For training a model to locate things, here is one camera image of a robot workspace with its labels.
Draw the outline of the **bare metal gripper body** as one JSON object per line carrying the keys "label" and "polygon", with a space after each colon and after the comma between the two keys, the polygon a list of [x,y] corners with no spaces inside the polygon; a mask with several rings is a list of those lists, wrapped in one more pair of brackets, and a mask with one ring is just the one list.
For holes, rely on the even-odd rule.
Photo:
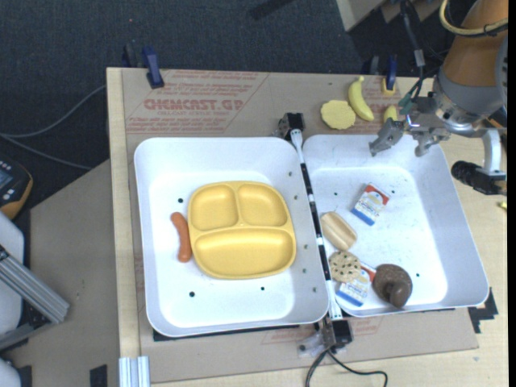
{"label": "bare metal gripper body", "polygon": [[467,112],[446,95],[410,98],[402,113],[406,130],[417,140],[448,140],[452,134],[476,138],[488,130],[484,116]]}

